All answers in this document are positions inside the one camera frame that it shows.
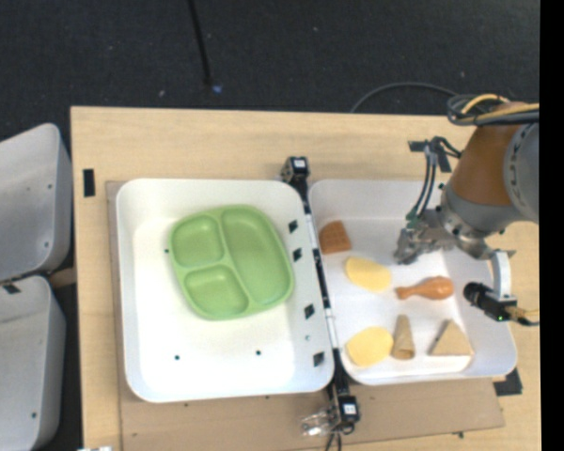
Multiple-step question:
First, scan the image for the thin black and white rod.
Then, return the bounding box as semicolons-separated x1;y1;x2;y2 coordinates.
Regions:
294;176;347;397

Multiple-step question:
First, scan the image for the orange toy chicken drumstick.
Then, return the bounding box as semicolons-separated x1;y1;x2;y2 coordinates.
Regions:
394;275;455;303

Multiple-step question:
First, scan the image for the green divided plate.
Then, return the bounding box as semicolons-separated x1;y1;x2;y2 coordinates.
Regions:
167;204;295;321

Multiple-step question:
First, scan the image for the black block with thin wires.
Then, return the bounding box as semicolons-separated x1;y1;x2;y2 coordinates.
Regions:
281;155;310;181
328;394;361;430

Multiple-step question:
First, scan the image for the white plastic tray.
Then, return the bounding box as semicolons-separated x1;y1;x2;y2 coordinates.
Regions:
115;177;337;404
307;178;519;387

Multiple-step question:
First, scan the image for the orange-brown toy bread slice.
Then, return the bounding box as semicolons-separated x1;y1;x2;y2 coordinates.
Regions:
318;220;353;256

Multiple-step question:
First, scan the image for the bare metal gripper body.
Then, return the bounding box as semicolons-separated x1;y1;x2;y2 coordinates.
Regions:
409;207;497;260

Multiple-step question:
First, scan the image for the black cylinder on white bracket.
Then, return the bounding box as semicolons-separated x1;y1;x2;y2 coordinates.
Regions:
462;249;519;323

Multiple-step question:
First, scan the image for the tan triangular toy sandwich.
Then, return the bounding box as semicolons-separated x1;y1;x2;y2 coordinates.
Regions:
428;319;474;358

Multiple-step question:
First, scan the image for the tan toy ice cream cone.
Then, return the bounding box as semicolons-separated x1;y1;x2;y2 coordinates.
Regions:
390;314;417;361

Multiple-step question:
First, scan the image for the yellow toy potato chip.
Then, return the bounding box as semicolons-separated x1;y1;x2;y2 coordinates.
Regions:
343;256;393;294
345;325;395;368

